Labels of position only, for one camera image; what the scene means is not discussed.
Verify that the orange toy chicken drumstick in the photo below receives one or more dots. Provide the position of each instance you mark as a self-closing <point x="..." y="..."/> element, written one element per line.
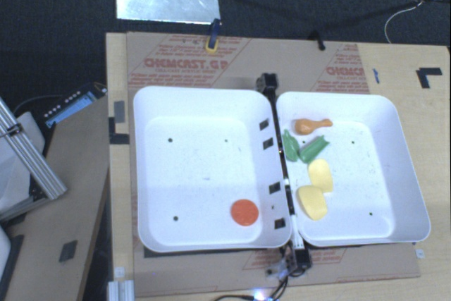
<point x="304" y="126"/>

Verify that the brown cardboard board red print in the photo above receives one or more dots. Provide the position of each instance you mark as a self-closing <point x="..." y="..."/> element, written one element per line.
<point x="197" y="60"/>

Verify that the green toy pepper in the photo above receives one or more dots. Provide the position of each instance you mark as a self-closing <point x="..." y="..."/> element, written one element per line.
<point x="311" y="151"/>

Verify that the green toy leaf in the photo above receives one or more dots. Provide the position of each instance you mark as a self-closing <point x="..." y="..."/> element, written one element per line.
<point x="290" y="148"/>

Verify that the thin black and white rod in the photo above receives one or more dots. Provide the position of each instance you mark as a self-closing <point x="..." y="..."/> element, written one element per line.
<point x="280" y="151"/>

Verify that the yellow toy potato chip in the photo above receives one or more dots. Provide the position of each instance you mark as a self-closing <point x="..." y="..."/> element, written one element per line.
<point x="320" y="174"/>
<point x="311" y="202"/>

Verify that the white plastic tray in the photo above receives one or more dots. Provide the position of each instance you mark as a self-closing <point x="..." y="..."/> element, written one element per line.
<point x="197" y="169"/>
<point x="359" y="187"/>

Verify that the orange round disc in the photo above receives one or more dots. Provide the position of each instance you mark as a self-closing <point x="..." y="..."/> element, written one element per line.
<point x="244" y="212"/>

